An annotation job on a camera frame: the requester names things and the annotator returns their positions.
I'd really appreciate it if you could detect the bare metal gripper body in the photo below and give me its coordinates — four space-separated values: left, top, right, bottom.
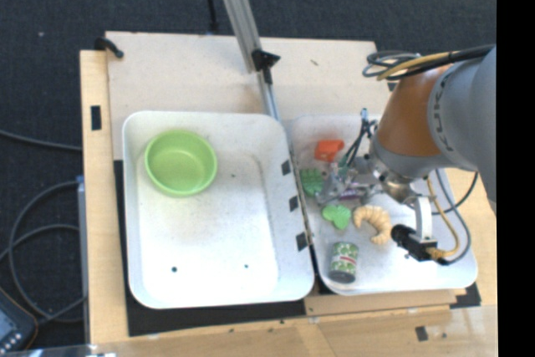
341 160 415 205

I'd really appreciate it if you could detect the green broccoli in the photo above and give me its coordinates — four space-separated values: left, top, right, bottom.
321 203 353 231
298 167 325 198

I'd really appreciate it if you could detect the thin black and white rod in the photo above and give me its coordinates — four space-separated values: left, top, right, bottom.
288 150 314 252

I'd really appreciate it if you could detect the orange block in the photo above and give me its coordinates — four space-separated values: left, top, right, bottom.
313 139 346 162

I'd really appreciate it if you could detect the beige croissant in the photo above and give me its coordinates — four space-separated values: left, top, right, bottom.
352 204 395 246

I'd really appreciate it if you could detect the green can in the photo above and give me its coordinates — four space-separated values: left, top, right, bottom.
327 241 360 284

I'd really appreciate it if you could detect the white plastic tray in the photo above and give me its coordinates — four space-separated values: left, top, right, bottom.
288 114 479 297
121 110 316 310

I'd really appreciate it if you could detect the green bowl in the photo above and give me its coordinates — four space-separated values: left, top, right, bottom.
144 129 219 198

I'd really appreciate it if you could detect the pale wood board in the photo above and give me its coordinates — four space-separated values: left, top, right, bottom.
104 31 469 317

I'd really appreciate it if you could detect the black cylinder on white bracket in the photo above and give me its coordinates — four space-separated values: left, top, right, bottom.
390 196 440 263

